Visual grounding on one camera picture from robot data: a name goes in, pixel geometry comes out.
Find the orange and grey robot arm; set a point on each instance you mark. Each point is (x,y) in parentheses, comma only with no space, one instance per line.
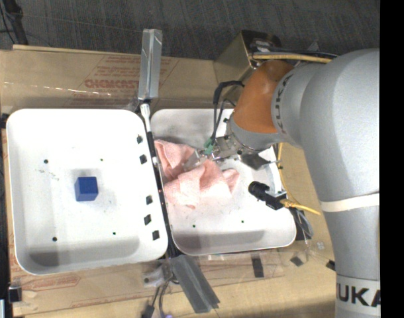
(337,128)

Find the pink cloth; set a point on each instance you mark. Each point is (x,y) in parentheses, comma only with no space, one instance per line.
(188,187)

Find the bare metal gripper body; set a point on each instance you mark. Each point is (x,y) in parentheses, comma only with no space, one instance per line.
(226,147)

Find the blue cube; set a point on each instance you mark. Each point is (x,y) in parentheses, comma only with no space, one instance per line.
(86,189)

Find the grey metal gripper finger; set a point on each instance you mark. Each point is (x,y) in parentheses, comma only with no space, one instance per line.
(192,161)

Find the black cylinder on white bracket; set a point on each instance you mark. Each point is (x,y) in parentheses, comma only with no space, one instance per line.
(263,192)

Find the white plastic tray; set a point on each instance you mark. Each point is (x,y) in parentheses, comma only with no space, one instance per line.
(89,237)
(222,230)

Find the brown cardboard board, red print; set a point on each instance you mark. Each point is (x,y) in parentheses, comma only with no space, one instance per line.
(56,78)

